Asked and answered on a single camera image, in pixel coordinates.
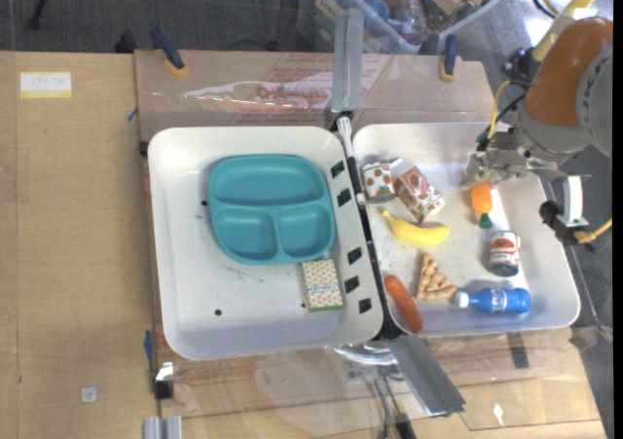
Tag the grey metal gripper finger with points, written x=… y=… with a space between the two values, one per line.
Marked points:
x=471 y=170
x=494 y=176

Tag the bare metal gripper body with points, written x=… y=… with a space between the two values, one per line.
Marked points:
x=503 y=152

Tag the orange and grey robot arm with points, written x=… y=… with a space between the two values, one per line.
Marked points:
x=560 y=82

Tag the orange carrot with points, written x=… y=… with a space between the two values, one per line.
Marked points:
x=481 y=198

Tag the brown and white carton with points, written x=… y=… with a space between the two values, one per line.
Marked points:
x=416 y=191

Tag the red and white can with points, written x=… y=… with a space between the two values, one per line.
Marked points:
x=504 y=252

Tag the yellow banana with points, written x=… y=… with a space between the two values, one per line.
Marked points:
x=421 y=233

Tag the white plastic tray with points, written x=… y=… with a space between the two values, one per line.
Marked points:
x=194 y=252
x=467 y=262

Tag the white strawberry print can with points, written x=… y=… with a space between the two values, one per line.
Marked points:
x=377 y=181

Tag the pizza slice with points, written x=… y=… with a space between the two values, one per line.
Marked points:
x=430 y=281

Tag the thin black and white rod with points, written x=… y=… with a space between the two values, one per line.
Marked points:
x=351 y=169

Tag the blue bottle white cap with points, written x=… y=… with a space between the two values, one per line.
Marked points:
x=501 y=301

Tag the orange sausage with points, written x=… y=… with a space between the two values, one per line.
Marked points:
x=404 y=303

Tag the orange patterned white carton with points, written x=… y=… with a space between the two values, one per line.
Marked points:
x=321 y=286

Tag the blue divided plate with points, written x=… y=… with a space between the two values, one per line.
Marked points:
x=267 y=184

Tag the brown cardboard board red print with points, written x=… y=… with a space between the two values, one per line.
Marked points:
x=233 y=86

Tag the black cylinder on white bracket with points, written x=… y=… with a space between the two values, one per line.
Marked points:
x=567 y=220

